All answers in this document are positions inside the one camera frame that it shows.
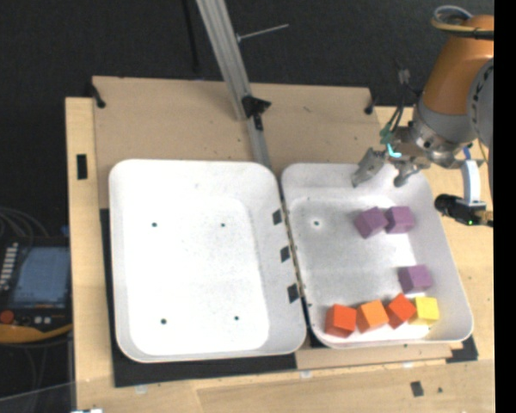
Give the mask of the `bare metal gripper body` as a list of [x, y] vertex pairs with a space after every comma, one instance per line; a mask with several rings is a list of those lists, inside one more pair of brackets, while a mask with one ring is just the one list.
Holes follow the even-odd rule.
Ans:
[[462, 164], [457, 159], [460, 145], [437, 134], [422, 122], [409, 122], [406, 126], [390, 129], [390, 160], [426, 169], [432, 164], [445, 169], [457, 169]]

